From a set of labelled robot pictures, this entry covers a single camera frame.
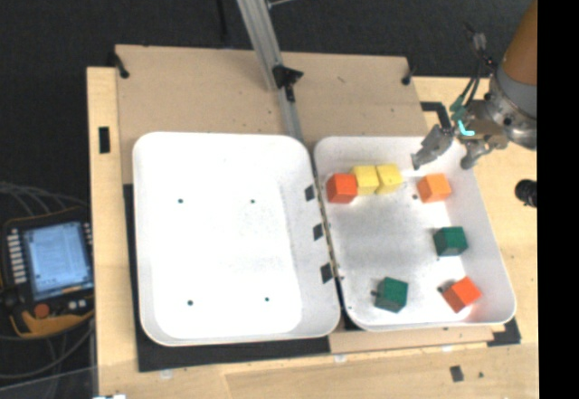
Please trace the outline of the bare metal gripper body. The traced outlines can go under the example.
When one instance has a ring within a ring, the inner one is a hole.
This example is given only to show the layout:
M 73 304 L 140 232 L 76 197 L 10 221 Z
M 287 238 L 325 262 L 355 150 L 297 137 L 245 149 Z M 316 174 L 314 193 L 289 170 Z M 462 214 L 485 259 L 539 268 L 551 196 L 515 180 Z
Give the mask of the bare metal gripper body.
M 500 87 L 490 87 L 481 99 L 468 104 L 460 123 L 460 139 L 465 142 L 482 142 L 497 149 L 508 143 L 536 149 L 536 118 Z

